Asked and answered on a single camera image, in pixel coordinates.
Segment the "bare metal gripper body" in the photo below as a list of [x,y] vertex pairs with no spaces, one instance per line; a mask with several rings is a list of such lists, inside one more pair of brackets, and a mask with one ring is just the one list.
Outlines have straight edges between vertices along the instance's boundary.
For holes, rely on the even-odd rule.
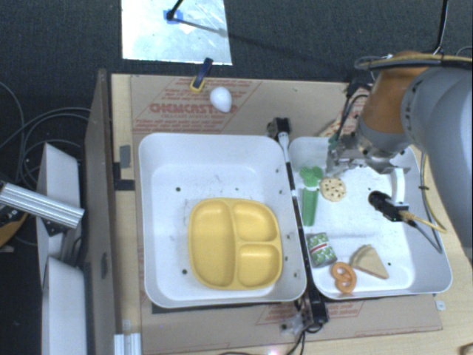
[[378,174],[396,168],[391,161],[410,145],[405,135],[343,135],[340,140],[340,161],[349,167],[368,166]]

